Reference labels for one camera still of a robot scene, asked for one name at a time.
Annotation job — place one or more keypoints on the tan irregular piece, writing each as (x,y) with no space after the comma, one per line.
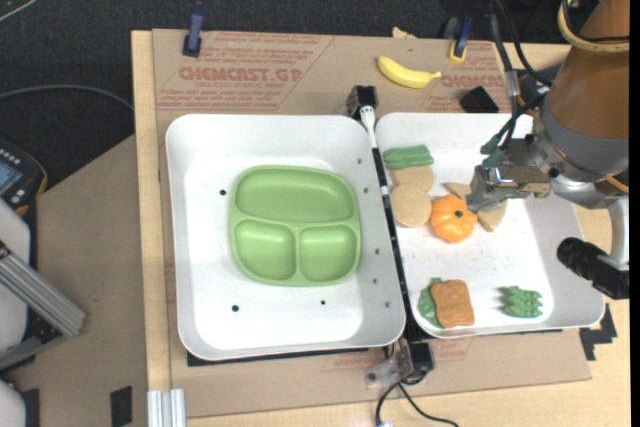
(402,34)

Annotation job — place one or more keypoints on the orange toast slice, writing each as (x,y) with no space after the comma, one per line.
(454,304)

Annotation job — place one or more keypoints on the white plastic tray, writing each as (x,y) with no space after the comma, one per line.
(500,260)
(210,215)

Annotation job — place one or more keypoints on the round tan biscuit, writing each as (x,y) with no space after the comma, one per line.
(410,206)
(417,175)

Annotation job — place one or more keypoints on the orange pumpkin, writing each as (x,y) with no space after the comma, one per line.
(452,220)

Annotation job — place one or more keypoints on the thin black and white rod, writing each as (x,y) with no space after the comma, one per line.
(384,187)

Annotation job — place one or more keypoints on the tan triangular bread slice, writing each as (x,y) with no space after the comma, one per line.
(491,220)

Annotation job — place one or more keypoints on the green lettuce leaf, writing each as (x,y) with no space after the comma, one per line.
(426,307)

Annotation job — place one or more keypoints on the yellow banana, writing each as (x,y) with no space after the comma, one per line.
(406,76)

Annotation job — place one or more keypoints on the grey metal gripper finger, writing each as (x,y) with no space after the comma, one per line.
(481,195)

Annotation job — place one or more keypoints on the green pea pods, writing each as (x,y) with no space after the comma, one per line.
(522,302)

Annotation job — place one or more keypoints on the black cylinder on white bracket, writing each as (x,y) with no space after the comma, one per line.
(592,267)

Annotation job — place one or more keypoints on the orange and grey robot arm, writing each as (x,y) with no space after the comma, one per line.
(590,85)

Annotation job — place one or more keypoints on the brown cardboard board red print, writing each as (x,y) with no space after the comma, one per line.
(260,65)

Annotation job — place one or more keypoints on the small black cuboid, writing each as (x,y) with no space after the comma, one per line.
(478,100)

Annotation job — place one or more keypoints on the green divided plate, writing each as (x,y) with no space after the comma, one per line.
(295,225)

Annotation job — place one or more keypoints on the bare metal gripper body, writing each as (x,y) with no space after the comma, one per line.
(525,165)

